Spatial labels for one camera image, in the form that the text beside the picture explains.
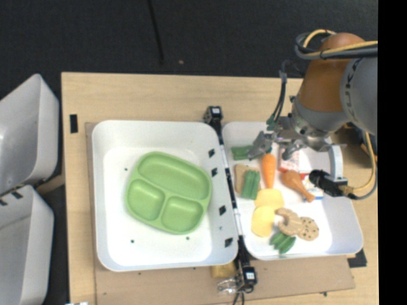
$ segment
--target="wooden board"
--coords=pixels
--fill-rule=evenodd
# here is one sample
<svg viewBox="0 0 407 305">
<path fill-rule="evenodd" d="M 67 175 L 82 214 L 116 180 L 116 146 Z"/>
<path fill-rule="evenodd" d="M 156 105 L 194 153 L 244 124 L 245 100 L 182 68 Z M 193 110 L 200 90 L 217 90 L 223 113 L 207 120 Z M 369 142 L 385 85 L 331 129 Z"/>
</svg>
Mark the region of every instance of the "wooden board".
<svg viewBox="0 0 407 305">
<path fill-rule="evenodd" d="M 298 79 L 289 80 L 287 98 L 296 94 L 300 84 Z M 112 273 L 95 261 L 85 123 L 105 119 L 200 121 L 209 105 L 222 107 L 224 123 L 264 121 L 277 103 L 279 89 L 280 80 L 277 78 L 62 74 L 69 286 L 72 302 L 88 301 L 101 305 L 116 304 L 118 300 L 126 304 L 123 302 L 126 300 L 128 304 L 161 304 L 162 301 L 168 304 L 172 297 L 175 297 L 174 302 L 177 304 L 231 301 L 230 297 L 225 299 L 217 295 L 214 290 L 216 281 L 210 278 L 209 268 L 143 271 L 141 274 L 132 273 L 129 277 L 130 273 Z M 286 102 L 282 113 L 286 114 L 289 109 L 290 104 Z M 71 118 L 74 116 L 78 120 L 77 132 L 71 131 Z M 347 149 L 345 175 L 353 185 L 361 185 L 369 177 L 368 159 L 366 155 L 363 156 L 363 152 L 359 154 L 357 149 Z M 377 193 L 367 200 L 356 201 L 354 205 L 364 233 L 368 267 L 350 272 L 344 257 L 334 257 L 331 264 L 326 262 L 327 258 L 314 258 L 301 265 L 292 260 L 276 261 L 272 268 L 264 268 L 265 263 L 258 261 L 256 269 L 260 282 L 256 292 L 247 295 L 247 303 L 325 304 L 326 300 L 319 292 L 343 288 L 346 290 L 329 294 L 330 304 L 377 303 Z M 321 276 L 320 270 L 329 272 L 326 278 Z M 294 271 L 301 271 L 303 276 L 298 276 Z M 280 276 L 290 277 L 292 283 L 283 287 L 279 284 Z M 282 297 L 299 294 L 308 295 Z"/>
</svg>

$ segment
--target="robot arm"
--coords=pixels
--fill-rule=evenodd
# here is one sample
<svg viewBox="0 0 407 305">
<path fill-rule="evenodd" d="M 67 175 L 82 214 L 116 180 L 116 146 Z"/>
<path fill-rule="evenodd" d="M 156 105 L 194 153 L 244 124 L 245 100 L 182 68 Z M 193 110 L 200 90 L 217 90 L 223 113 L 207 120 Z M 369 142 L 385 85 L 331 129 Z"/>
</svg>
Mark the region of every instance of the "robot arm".
<svg viewBox="0 0 407 305">
<path fill-rule="evenodd" d="M 316 36 L 325 39 L 318 50 L 312 50 L 308 45 Z M 297 96 L 291 100 L 291 113 L 280 117 L 287 81 L 283 64 L 281 96 L 267 121 L 270 133 L 259 134 L 248 157 L 266 153 L 272 142 L 284 145 L 284 159 L 303 147 L 335 153 L 338 146 L 330 144 L 328 138 L 348 122 L 363 130 L 366 139 L 369 134 L 374 135 L 377 145 L 378 42 L 365 42 L 349 33 L 316 30 L 298 36 L 295 50 L 310 64 Z M 345 193 L 357 198 L 341 173 L 331 171 L 331 175 L 315 172 L 310 179 L 331 195 Z"/>
</svg>

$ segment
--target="toy cookie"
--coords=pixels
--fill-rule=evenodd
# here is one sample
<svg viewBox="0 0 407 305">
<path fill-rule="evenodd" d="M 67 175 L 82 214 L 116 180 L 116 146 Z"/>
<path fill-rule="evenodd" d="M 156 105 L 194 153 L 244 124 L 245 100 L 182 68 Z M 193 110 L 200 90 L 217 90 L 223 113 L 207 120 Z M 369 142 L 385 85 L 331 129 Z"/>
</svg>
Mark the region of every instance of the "toy cookie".
<svg viewBox="0 0 407 305">
<path fill-rule="evenodd" d="M 303 240 L 313 241 L 319 235 L 319 227 L 310 217 L 300 217 L 302 229 L 298 232 L 298 237 Z"/>
</svg>

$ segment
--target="white bin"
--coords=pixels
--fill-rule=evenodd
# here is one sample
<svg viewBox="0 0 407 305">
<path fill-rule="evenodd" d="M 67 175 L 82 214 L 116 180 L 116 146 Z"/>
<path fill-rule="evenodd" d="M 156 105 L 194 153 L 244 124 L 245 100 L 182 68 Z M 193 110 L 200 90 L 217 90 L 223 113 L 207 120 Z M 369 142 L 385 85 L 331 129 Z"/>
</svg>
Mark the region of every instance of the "white bin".
<svg viewBox="0 0 407 305">
<path fill-rule="evenodd" d="M 224 126 L 224 146 L 233 182 L 235 181 L 234 168 L 236 164 L 245 164 L 261 169 L 261 160 L 254 159 L 249 161 L 245 159 L 234 161 L 231 148 L 252 144 L 257 134 L 265 130 L 266 124 L 264 122 L 231 122 Z M 277 144 L 273 144 L 272 153 L 278 159 L 279 147 Z M 317 152 L 311 148 L 304 148 L 300 150 L 299 154 L 302 170 L 306 172 L 311 172 L 313 169 L 330 171 L 331 164 L 328 152 Z M 286 207 L 296 212 L 299 216 L 313 218 L 319 226 L 319 237 L 314 241 L 305 241 L 298 238 L 288 253 L 280 255 L 278 250 L 269 246 L 269 238 L 256 236 L 251 231 L 251 219 L 255 209 L 254 202 L 241 198 L 239 193 L 235 192 L 244 234 L 244 243 L 248 252 L 253 257 L 259 260 L 270 261 L 283 258 L 347 255 L 360 251 L 363 246 L 363 235 L 352 205 L 352 200 L 345 197 L 333 198 L 325 194 L 322 199 L 309 203 L 303 201 L 300 193 L 285 186 L 280 176 L 281 173 L 277 171 L 274 188 L 281 191 Z M 263 176 L 260 184 L 261 188 L 265 188 Z M 273 232 L 276 233 L 277 231 L 278 228 L 275 224 Z"/>
<path fill-rule="evenodd" d="M 0 304 L 40 305 L 48 289 L 53 212 L 32 188 L 2 197 Z"/>
<path fill-rule="evenodd" d="M 92 133 L 96 248 L 112 271 L 213 266 L 231 262 L 237 229 L 216 132 L 203 123 L 103 121 Z M 125 188 L 137 160 L 151 151 L 200 166 L 210 176 L 212 197 L 199 227 L 175 235 L 139 220 L 125 206 Z"/>
<path fill-rule="evenodd" d="M 31 184 L 58 161 L 59 102 L 39 74 L 0 100 L 0 304 L 46 297 L 53 212 Z"/>
</svg>

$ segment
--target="divided plate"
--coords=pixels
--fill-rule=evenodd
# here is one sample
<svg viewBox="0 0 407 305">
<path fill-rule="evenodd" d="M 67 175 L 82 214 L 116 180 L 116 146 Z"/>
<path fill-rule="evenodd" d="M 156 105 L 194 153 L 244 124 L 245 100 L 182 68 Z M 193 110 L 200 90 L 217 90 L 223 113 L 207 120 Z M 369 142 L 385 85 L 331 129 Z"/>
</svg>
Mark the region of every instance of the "divided plate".
<svg viewBox="0 0 407 305">
<path fill-rule="evenodd" d="M 201 223 L 211 194 L 210 177 L 200 167 L 164 152 L 149 152 L 130 176 L 126 206 L 153 227 L 188 234 Z"/>
</svg>

